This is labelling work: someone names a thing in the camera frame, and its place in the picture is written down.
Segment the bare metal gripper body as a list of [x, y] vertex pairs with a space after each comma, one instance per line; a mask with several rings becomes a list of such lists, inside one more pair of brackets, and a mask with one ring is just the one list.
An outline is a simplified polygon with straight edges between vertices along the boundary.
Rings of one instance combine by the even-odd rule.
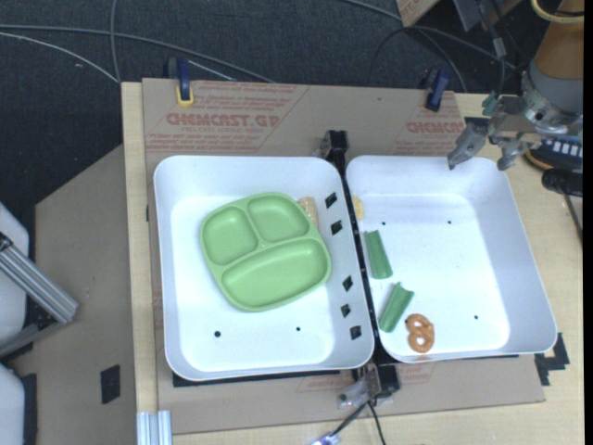
[[520, 139], [529, 145], [554, 137], [583, 136], [583, 81], [524, 75], [519, 95], [495, 92], [482, 102], [486, 143]]

